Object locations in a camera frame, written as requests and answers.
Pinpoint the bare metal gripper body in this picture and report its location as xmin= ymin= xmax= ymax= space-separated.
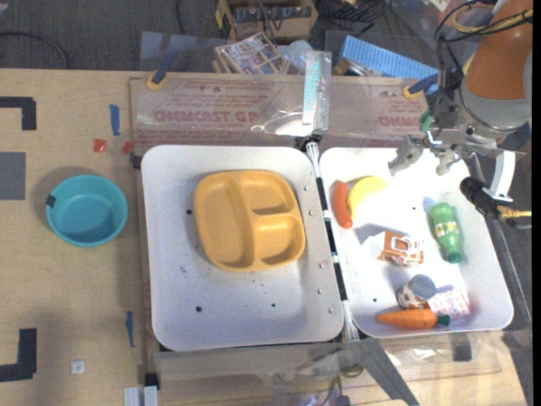
xmin=422 ymin=93 xmax=530 ymax=160

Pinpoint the red sausage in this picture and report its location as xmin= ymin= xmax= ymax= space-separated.
xmin=332 ymin=179 xmax=354 ymax=230

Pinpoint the white plastic tray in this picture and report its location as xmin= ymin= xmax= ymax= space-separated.
xmin=319 ymin=145 xmax=516 ymax=340
xmin=139 ymin=144 xmax=346 ymax=353

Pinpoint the brown cardboard box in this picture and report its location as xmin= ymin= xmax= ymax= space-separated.
xmin=214 ymin=0 xmax=320 ymax=44

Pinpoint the brown cardboard board red print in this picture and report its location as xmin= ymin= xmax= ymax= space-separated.
xmin=128 ymin=75 xmax=508 ymax=391

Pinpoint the yellow divided plate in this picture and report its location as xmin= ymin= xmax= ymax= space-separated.
xmin=193 ymin=169 xmax=307 ymax=273

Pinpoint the black cylinder on white bracket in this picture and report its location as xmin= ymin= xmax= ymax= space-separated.
xmin=459 ymin=150 xmax=517 ymax=220

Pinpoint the pink and white packet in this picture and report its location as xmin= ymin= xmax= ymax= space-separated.
xmin=425 ymin=288 xmax=472 ymax=318

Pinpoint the yellow banana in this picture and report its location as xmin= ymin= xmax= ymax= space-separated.
xmin=346 ymin=175 xmax=388 ymax=220

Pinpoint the green bottle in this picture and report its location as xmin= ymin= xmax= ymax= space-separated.
xmin=428 ymin=202 xmax=464 ymax=265

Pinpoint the blue foam block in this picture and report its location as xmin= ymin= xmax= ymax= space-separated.
xmin=340 ymin=35 xmax=441 ymax=80

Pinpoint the orange and white carton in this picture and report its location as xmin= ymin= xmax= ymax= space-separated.
xmin=376 ymin=230 xmax=425 ymax=268

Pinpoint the teal bowl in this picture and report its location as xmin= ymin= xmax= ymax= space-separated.
xmin=45 ymin=173 xmax=129 ymax=249

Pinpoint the small can with grey lid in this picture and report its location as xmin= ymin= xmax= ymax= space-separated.
xmin=396 ymin=273 xmax=438 ymax=310

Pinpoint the orange carrot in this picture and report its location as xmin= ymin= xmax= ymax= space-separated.
xmin=375 ymin=308 xmax=451 ymax=331

